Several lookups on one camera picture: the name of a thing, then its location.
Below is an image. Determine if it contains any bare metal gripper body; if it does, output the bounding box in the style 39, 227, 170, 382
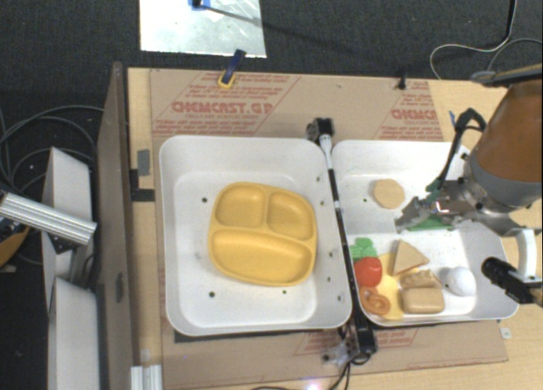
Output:
427, 179, 532, 237

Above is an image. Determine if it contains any flat green toy piece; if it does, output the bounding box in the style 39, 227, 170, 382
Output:
406, 213, 454, 233

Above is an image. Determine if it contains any round tan biscuit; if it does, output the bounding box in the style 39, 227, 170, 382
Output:
372, 178, 403, 209

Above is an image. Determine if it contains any triangular tan toy sandwich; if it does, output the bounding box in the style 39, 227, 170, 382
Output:
391, 239, 431, 277

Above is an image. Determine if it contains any white plastic tray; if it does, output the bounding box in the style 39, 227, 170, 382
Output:
330, 139, 520, 328
159, 134, 355, 337

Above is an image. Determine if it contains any green toy lettuce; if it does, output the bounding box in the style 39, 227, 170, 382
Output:
349, 237, 378, 260

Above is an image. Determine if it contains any red toy tomato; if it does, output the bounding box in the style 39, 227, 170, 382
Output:
353, 255, 384, 288

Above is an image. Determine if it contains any yellow toy cheese slice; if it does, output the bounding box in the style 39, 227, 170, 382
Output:
376, 251, 406, 321

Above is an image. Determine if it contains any thin black and white rod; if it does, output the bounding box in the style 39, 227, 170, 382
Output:
320, 133, 377, 358

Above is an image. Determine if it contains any white toy egg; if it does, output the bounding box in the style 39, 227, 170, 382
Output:
438, 266, 477, 298

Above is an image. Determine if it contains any tan toy bread loaf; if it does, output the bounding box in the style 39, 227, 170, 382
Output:
400, 286, 446, 315

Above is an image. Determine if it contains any orange toy pretzel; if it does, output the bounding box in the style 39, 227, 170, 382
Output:
360, 286, 391, 315

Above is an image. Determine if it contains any yellow divided plate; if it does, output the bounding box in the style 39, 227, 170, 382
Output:
207, 181, 319, 288

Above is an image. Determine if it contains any brown cardboard board red print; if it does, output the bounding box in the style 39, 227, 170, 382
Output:
148, 68, 509, 371

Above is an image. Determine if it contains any black cylinder on white bracket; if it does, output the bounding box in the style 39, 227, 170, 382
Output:
480, 227, 543, 307

